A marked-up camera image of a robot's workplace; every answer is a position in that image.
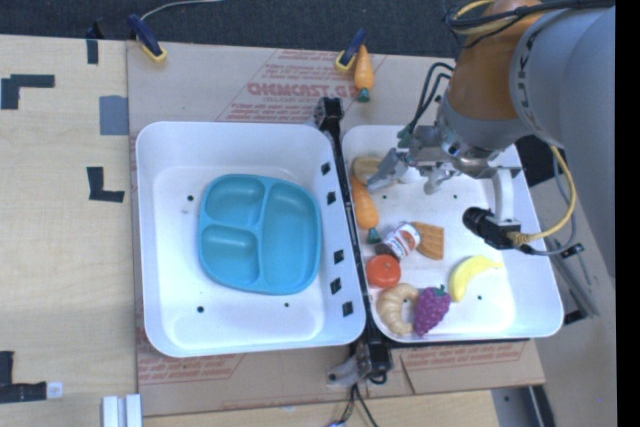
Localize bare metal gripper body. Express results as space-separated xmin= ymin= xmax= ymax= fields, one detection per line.
xmin=406 ymin=124 xmax=502 ymax=177

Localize beige bread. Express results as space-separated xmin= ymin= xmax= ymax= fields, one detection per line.
xmin=350 ymin=154 xmax=384 ymax=182

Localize orange carrot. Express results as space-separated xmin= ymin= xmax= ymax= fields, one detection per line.
xmin=349 ymin=174 xmax=383 ymax=245
xmin=353 ymin=44 xmax=376 ymax=104

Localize brown waffle biscuit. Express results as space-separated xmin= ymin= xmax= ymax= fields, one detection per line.
xmin=411 ymin=220 xmax=446 ymax=262

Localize small red and white bottle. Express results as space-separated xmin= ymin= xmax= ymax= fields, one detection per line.
xmin=381 ymin=221 xmax=423 ymax=262

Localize thin black rod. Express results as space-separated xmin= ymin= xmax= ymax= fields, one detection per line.
xmin=327 ymin=127 xmax=382 ymax=347

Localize yellow banana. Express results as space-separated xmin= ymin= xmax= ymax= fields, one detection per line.
xmin=447 ymin=254 xmax=504 ymax=303

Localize orange tomato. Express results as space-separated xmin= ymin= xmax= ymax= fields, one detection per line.
xmin=364 ymin=253 xmax=403 ymax=290

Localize blue divided plate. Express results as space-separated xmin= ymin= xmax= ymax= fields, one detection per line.
xmin=197 ymin=172 xmax=323 ymax=297

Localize purple grapes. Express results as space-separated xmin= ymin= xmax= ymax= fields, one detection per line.
xmin=412 ymin=284 xmax=452 ymax=338

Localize beige croissant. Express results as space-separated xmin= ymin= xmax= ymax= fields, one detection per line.
xmin=375 ymin=282 xmax=421 ymax=336

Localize white plastic tray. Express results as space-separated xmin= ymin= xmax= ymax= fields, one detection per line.
xmin=341 ymin=123 xmax=566 ymax=344
xmin=134 ymin=120 xmax=367 ymax=359

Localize brown cardboard board red print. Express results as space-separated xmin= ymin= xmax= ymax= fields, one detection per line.
xmin=125 ymin=39 xmax=547 ymax=417

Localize black cylinder on white bracket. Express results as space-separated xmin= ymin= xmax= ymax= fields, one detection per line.
xmin=461 ymin=167 xmax=524 ymax=251

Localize black block with thin wires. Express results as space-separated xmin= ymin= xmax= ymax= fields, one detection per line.
xmin=349 ymin=339 xmax=394 ymax=377
xmin=313 ymin=96 xmax=346 ymax=132

